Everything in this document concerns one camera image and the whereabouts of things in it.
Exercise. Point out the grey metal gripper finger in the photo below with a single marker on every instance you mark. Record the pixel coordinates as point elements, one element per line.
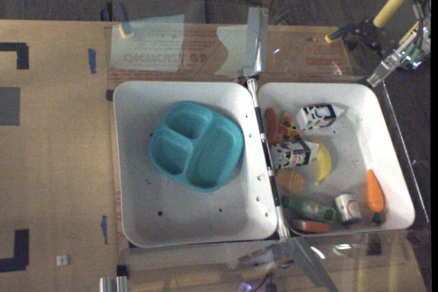
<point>380,73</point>

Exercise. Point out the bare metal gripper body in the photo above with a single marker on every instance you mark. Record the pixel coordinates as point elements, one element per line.
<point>419,49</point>

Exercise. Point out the white plastic tray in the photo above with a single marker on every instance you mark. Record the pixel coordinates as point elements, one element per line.
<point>362,147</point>
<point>178,215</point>

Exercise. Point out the cow print carton white top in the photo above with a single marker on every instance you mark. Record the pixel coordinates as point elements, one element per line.
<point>316,118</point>

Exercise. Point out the yellow banana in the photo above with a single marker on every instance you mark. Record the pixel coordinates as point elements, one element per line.
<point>324,160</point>

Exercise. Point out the toy pizza slice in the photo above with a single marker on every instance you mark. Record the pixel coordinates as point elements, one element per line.
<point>286,130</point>

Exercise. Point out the orange carrot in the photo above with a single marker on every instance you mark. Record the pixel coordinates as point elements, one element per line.
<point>374,193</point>

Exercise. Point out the brown toy sausage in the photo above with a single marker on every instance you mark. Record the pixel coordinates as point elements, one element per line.
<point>272,124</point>

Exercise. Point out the cow print carton black top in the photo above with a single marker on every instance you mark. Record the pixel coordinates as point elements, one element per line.
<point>291,155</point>

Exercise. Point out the white small can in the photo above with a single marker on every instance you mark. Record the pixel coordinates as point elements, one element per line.
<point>348,208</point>

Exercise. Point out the tan round biscuit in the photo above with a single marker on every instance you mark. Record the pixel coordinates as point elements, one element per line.
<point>290,181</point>

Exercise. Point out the green bottle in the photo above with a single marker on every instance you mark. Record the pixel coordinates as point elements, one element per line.
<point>309,209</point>

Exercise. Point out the orange and white block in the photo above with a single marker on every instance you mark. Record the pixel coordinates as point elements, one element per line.
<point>311,226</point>

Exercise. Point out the brown cardboard board red print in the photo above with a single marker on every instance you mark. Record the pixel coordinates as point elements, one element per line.
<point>205,58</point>

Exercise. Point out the blue divided plate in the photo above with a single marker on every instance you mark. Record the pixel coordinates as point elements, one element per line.
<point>212,160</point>

